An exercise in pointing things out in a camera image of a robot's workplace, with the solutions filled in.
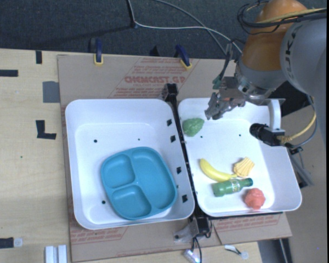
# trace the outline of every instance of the blue plate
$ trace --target blue plate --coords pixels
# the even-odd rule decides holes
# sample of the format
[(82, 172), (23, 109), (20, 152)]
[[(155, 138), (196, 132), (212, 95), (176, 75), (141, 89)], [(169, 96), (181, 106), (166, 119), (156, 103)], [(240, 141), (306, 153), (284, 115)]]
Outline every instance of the blue plate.
[(161, 155), (149, 147), (132, 148), (107, 158), (101, 180), (114, 210), (137, 220), (170, 208), (177, 187)]

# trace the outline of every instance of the cardboard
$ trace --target cardboard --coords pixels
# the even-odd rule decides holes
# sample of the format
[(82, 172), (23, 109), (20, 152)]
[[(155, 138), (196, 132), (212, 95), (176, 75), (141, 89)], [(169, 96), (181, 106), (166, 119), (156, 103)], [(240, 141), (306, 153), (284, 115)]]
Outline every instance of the cardboard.
[[(73, 262), (186, 249), (191, 243), (174, 242), (173, 233), (187, 220), (121, 228), (86, 230), (74, 218), (66, 139), (65, 108), (76, 99), (160, 98), (166, 83), (176, 83), (178, 101), (211, 97), (212, 81), (221, 72), (224, 60), (192, 59), (186, 70), (179, 59), (148, 56), (105, 55), (96, 66), (93, 55), (58, 56), (61, 118), (69, 204), (71, 257)], [(235, 64), (226, 75), (234, 74)], [(291, 236), (284, 213), (212, 221), (210, 238), (200, 238), (202, 247), (242, 243)]]

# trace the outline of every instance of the green bottle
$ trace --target green bottle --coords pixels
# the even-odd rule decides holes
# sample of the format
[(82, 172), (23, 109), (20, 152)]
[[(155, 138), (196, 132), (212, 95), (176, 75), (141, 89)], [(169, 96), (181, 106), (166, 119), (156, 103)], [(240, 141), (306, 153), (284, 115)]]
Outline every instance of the green bottle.
[(253, 185), (251, 178), (246, 179), (229, 179), (224, 182), (212, 184), (213, 193), (216, 197), (221, 197), (226, 194), (240, 192), (244, 187)]

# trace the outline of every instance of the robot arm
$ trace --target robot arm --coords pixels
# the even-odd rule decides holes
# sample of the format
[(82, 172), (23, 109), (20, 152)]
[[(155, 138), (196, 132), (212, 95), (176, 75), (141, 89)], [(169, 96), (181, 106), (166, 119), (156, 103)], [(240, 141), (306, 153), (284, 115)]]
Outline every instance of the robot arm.
[(219, 92), (212, 94), (205, 110), (206, 117), (219, 119), (246, 101), (267, 105), (270, 94), (289, 81), (314, 97), (325, 142), (326, 10), (307, 10), (295, 0), (271, 0), (265, 4), (253, 23), (255, 27), (237, 61), (234, 76), (222, 78)]

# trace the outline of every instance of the white plastic tray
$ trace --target white plastic tray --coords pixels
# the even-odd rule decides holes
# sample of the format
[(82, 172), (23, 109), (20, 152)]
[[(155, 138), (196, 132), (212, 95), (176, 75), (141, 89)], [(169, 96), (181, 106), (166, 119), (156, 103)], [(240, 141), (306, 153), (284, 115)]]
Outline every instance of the white plastic tray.
[[(75, 217), (95, 230), (185, 219), (195, 201), (171, 107), (159, 99), (76, 100), (66, 108), (67, 140)], [(168, 165), (178, 197), (172, 207), (146, 219), (118, 216), (103, 188), (100, 167), (113, 154), (146, 146)]]
[[(297, 209), (302, 195), (285, 147), (271, 147), (249, 133), (253, 123), (270, 124), (267, 106), (246, 103), (226, 112), (219, 120), (207, 120), (204, 110), (209, 98), (185, 99), (178, 112), (181, 122), (190, 118), (205, 120), (202, 129), (193, 137), (184, 136), (190, 169), (200, 208), (213, 217), (244, 214), (274, 213)], [(217, 170), (233, 173), (234, 163), (249, 157), (255, 166), (250, 177), (253, 186), (239, 193), (215, 197), (212, 179), (201, 170), (199, 160), (206, 159)], [(259, 188), (266, 201), (260, 210), (252, 210), (243, 202), (249, 188)]]

